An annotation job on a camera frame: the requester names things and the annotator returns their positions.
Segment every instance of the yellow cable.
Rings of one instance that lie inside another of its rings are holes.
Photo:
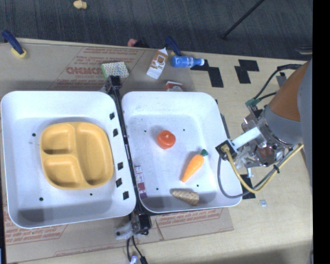
[[[285,163],[291,158],[293,157],[297,152],[299,152],[303,147],[303,144],[299,145],[296,149],[294,149],[290,155],[281,163],[281,165],[279,166],[279,168],[283,167],[285,165]],[[273,174],[271,174],[271,176],[257,189],[257,190],[254,190],[252,189],[251,187],[249,187],[247,185],[246,182],[244,182],[243,178],[241,177],[241,175],[238,173],[237,169],[236,169],[236,166],[233,162],[233,159],[232,159],[232,156],[231,156],[231,153],[230,153],[230,149],[227,145],[223,146],[222,150],[227,154],[227,158],[231,164],[231,167],[234,171],[234,173],[236,174],[237,178],[239,179],[239,181],[241,182],[241,184],[243,185],[243,187],[253,193],[253,194],[257,194],[259,193],[262,189],[264,189],[266,187],[266,185],[271,181],[271,179],[276,175],[276,173],[278,172],[278,170],[276,170],[275,172],[273,172]]]

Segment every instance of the yellow divided plate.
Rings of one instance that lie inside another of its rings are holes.
[[[101,186],[114,172],[109,139],[104,130],[93,123],[48,126],[40,137],[40,154],[45,178],[60,189]]]

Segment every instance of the blue bottle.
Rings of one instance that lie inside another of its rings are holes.
[[[187,56],[173,56],[171,65],[175,68],[192,68],[195,65],[204,65],[204,59]]]

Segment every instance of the black pole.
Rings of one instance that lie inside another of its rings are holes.
[[[224,34],[221,35],[222,39],[226,39],[226,36],[233,31],[245,18],[247,18],[264,0],[259,0],[242,18],[240,18],[231,28],[229,28]]]

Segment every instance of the carrot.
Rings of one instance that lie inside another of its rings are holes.
[[[182,182],[186,182],[201,166],[204,164],[204,157],[208,155],[208,152],[203,149],[200,154],[196,154],[189,162],[184,175],[181,179]]]
[[[176,137],[168,130],[161,131],[157,136],[157,142],[164,150],[172,147],[176,142]]]

